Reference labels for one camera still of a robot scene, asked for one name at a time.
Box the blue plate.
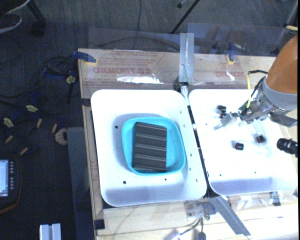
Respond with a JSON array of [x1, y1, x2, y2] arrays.
[[121, 116, 187, 176]]

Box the black cylinder on white bracket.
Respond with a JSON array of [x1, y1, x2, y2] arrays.
[[269, 112, 299, 158]]

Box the dark grey ribbed block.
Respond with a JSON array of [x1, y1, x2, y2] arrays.
[[132, 121, 168, 173]]

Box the white plastic tray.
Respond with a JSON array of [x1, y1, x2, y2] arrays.
[[188, 88, 299, 197], [90, 88, 208, 208]]

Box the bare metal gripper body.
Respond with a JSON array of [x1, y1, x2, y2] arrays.
[[238, 93, 274, 123]]

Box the brown cardboard board red print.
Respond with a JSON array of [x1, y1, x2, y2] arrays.
[[77, 48, 299, 240]]

